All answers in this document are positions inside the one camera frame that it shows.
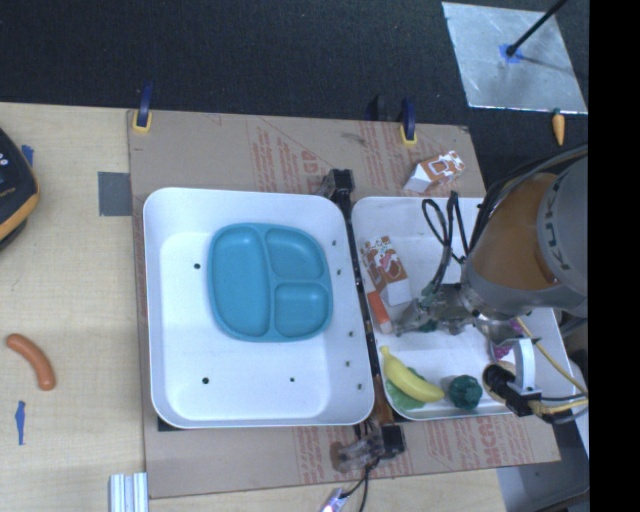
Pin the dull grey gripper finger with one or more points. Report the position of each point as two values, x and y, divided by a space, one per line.
407 322
419 305

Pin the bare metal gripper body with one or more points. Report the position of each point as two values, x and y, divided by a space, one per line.
457 310

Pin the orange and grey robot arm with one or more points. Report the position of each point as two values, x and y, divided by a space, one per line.
520 250

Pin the orange and white small packet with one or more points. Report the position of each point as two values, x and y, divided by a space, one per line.
380 312

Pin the white plastic tray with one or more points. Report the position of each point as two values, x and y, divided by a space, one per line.
450 352
250 380

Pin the orange white carton pink print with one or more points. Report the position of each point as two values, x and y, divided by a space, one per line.
387 270

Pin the pink and white packet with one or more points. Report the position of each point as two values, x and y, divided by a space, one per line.
501 350

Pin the yellow banana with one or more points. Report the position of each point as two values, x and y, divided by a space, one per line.
410 382

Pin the thin black and white rod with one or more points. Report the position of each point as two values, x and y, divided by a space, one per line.
356 260

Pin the green lettuce leaf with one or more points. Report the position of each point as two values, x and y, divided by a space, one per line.
400 400

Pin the green broccoli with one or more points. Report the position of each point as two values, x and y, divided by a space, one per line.
465 392

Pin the orange and white carton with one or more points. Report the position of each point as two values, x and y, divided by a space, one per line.
435 172

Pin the blue divided plate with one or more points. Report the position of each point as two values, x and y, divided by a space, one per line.
240 285

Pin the orange carrot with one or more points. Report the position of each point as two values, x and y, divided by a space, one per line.
558 129

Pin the brown cardboard board red print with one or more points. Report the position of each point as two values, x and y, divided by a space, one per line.
240 145

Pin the orange sausage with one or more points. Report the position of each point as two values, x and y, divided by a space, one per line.
35 360

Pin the black cylinder on white bracket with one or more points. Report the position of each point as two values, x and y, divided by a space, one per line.
524 360

